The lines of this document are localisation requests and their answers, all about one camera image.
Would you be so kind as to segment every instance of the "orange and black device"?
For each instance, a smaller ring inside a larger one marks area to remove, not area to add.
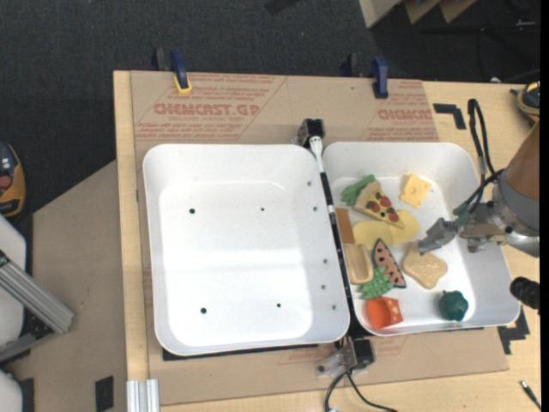
[[[14,149],[0,142],[0,214],[6,218],[18,215],[25,204],[25,176]]]

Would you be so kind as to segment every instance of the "white tray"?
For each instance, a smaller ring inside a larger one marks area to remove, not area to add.
[[[162,144],[143,161],[154,326],[180,355],[334,342],[349,325],[312,154]]]
[[[454,220],[453,208],[466,200],[479,181],[469,155],[451,143],[401,142],[337,142],[323,154],[326,173],[336,207],[346,207],[341,192],[366,175],[374,174],[395,209],[406,209],[420,224],[414,240],[425,237],[425,231],[439,217]],[[399,200],[408,174],[429,181],[431,190],[419,209]],[[351,223],[369,217],[349,210]],[[408,244],[389,249],[400,265]],[[393,288],[384,296],[399,300],[403,321],[376,329],[365,315],[365,301],[360,299],[359,286],[352,285],[354,311],[369,332],[391,336],[434,330],[453,330],[512,323],[519,313],[519,303],[510,294],[511,274],[501,248],[487,244],[483,251],[469,253],[467,241],[456,238],[432,252],[448,265],[448,273],[431,290],[421,287],[412,277],[404,275],[407,287]],[[437,301],[443,290],[459,290],[469,302],[465,318],[457,323],[442,318]]]

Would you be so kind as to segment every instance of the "multimeter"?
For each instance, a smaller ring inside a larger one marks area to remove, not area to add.
[[[0,142],[0,214],[16,216],[25,204],[26,186],[21,162],[14,149]]]

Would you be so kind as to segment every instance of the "wooden table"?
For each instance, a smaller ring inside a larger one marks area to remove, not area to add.
[[[506,167],[522,140],[529,124],[517,111],[512,86],[503,84],[425,82],[430,104],[457,104],[467,116],[467,101],[476,98],[485,114],[490,130],[492,163],[499,169]],[[124,317],[126,358],[129,380],[149,378],[146,325],[142,289],[142,259],[139,234],[139,215],[136,202],[136,160],[133,141],[131,79],[129,71],[114,72],[115,116],[118,146],[118,182],[121,218],[121,237],[124,274]],[[439,139],[453,142],[475,157],[469,133],[457,133],[451,115],[435,114]],[[504,255],[512,275],[540,279],[540,262],[511,247],[504,246]],[[484,373],[446,379],[427,379],[366,386],[365,396],[374,403],[397,410],[536,410],[535,405],[519,385],[525,380],[541,400],[540,316],[528,307],[525,314],[530,329],[526,340],[511,344],[509,371]],[[209,403],[181,404],[164,407],[176,411],[252,411],[294,410],[322,411],[325,391],[307,391],[265,397],[251,397]],[[334,392],[332,405],[341,411],[368,410],[352,388]]]

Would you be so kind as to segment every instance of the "pen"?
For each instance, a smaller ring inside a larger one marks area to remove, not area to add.
[[[523,390],[527,393],[527,395],[530,397],[530,399],[538,407],[538,409],[541,410],[541,404],[540,404],[540,402],[538,402],[538,399],[535,397],[534,393],[530,389],[530,386],[528,386],[524,380],[521,381],[521,386],[522,386]]]

